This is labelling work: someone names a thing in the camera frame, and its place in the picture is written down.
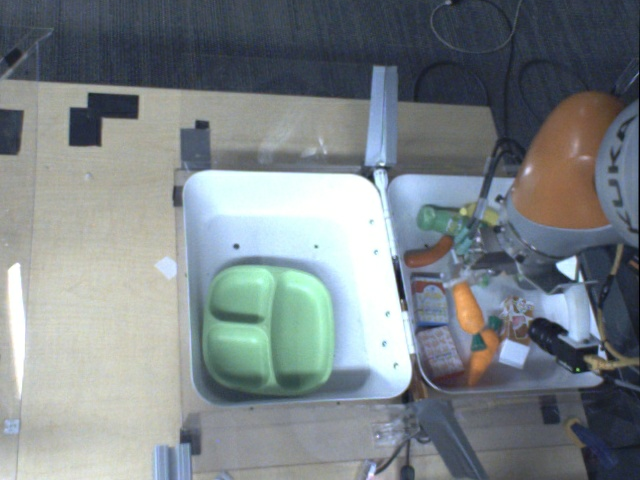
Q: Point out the orange carrot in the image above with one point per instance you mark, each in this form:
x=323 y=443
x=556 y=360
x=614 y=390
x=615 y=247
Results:
x=484 y=360
x=469 y=308

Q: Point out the brown and white packet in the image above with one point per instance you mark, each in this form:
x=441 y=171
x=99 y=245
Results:
x=517 y=318

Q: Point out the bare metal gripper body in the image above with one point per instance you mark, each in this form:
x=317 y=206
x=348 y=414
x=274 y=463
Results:
x=500 y=260

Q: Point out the green divided plate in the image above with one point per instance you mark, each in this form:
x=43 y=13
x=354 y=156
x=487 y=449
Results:
x=300 y=328

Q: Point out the white plastic tray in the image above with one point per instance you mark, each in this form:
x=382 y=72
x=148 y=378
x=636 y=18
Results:
x=300 y=218
x=540 y=373

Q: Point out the green capped clear bottle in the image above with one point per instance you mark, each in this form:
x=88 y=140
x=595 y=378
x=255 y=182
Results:
x=432 y=218

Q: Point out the black cylinder on white bracket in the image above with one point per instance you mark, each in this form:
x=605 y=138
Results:
x=560 y=343

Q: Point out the brown sausage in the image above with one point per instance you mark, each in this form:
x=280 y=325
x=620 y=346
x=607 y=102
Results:
x=425 y=257

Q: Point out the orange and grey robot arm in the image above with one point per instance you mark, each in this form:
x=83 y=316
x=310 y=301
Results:
x=560 y=168

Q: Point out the white cube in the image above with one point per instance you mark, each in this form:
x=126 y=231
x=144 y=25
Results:
x=514 y=354

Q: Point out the thin black and white rod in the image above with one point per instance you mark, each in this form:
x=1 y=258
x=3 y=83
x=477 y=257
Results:
x=391 y=228

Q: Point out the red and white carton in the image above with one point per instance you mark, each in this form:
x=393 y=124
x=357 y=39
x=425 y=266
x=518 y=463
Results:
x=430 y=300

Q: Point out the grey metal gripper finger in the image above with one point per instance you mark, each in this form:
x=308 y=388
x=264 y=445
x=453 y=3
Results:
x=456 y=279
x=479 y=277

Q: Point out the red patterned packet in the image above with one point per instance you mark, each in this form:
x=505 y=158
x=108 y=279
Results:
x=440 y=355

